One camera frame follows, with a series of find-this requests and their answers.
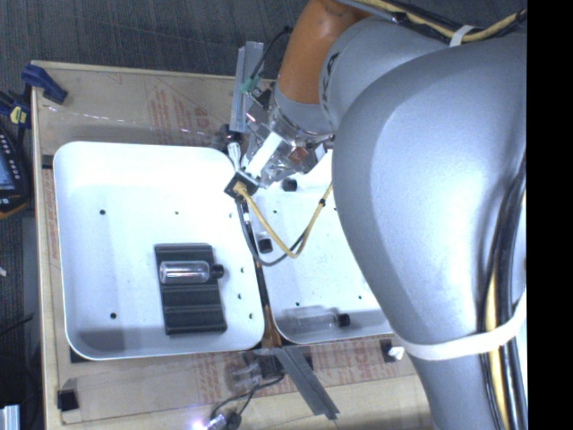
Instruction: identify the brown cardboard board red print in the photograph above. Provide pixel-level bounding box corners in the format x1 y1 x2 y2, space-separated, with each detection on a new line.
30 59 432 427

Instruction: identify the white plastic tray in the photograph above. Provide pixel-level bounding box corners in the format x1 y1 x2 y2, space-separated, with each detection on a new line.
241 149 396 346
52 140 267 362

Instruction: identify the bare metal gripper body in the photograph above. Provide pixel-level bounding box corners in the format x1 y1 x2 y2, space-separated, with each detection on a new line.
244 99 336 189

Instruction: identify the clear bottle with black cap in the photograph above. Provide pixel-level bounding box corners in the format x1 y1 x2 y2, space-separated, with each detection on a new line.
158 259 226 286
255 221 275 255
268 176 300 194
283 308 352 335

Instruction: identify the black ribbed rectangular block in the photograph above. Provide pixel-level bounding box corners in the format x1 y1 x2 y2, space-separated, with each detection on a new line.
153 242 228 337

